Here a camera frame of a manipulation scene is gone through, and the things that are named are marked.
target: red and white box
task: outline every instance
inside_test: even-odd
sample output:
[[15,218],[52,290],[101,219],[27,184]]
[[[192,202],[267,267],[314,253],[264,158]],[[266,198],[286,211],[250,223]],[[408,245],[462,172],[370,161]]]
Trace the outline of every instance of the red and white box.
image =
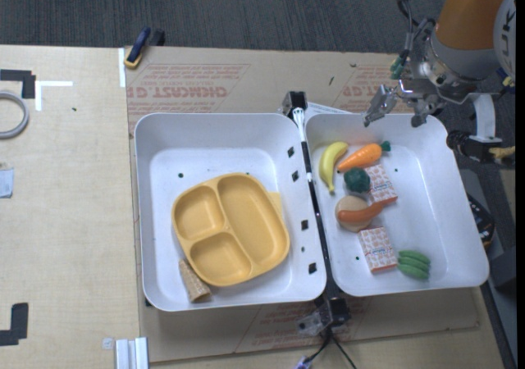
[[372,273],[397,266],[394,249],[383,226],[360,230],[358,237]]
[[368,166],[365,171],[370,176],[370,199],[373,203],[388,204],[397,200],[397,193],[382,164]]

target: toy carrot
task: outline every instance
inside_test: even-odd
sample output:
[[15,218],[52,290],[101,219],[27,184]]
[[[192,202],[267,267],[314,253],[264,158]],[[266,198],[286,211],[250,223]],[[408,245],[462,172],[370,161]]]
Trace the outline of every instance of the toy carrot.
[[347,158],[343,159],[343,161],[337,165],[337,170],[346,171],[349,168],[352,168],[354,166],[369,165],[372,162],[375,162],[377,159],[379,159],[383,152],[389,152],[389,151],[390,151],[390,142],[387,142],[387,141],[381,144],[377,144],[377,143],[367,144],[363,146],[362,148],[356,150],[354,153],[352,153]]

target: cardboard sheet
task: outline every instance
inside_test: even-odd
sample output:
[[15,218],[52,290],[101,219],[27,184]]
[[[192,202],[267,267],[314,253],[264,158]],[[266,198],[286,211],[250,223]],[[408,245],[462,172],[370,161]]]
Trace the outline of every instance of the cardboard sheet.
[[[130,151],[136,122],[151,112],[276,112],[288,91],[348,112],[364,112],[380,84],[390,86],[388,54],[264,52],[214,48],[148,47],[126,70]],[[412,112],[399,103],[394,112]],[[161,312],[146,306],[140,274],[139,216],[134,183],[140,334],[149,338],[151,362],[319,344],[300,337],[295,322],[312,303]],[[472,328],[477,309],[471,289],[432,290],[369,298],[345,296],[351,320],[340,341]]]

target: metal ring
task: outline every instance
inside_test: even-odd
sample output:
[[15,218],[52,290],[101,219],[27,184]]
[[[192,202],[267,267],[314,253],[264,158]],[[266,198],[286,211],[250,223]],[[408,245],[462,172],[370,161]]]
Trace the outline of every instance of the metal ring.
[[13,93],[10,92],[0,92],[0,99],[9,99],[13,101],[14,103],[17,103],[22,111],[24,112],[24,116],[22,117],[22,121],[19,125],[17,125],[14,129],[8,130],[8,131],[0,131],[0,139],[11,139],[17,135],[19,135],[22,130],[27,126],[27,122],[30,118],[30,110],[25,104],[24,100],[18,96],[16,96]]

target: dark fabric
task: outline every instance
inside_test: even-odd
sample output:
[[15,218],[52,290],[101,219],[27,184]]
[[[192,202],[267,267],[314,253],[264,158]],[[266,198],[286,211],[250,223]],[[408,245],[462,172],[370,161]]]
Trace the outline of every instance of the dark fabric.
[[[445,0],[410,0],[416,17],[437,18]],[[143,26],[166,31],[167,46],[298,51],[399,52],[407,21],[396,0],[0,0],[0,43],[82,47],[132,44]],[[496,76],[484,90],[497,92]],[[515,144],[515,99],[496,102],[496,135]],[[448,130],[475,131],[473,109],[451,105]],[[515,245],[515,224],[496,165],[458,157],[476,172],[503,248]],[[501,344],[493,304],[487,306]],[[501,346],[504,360],[512,364]]]

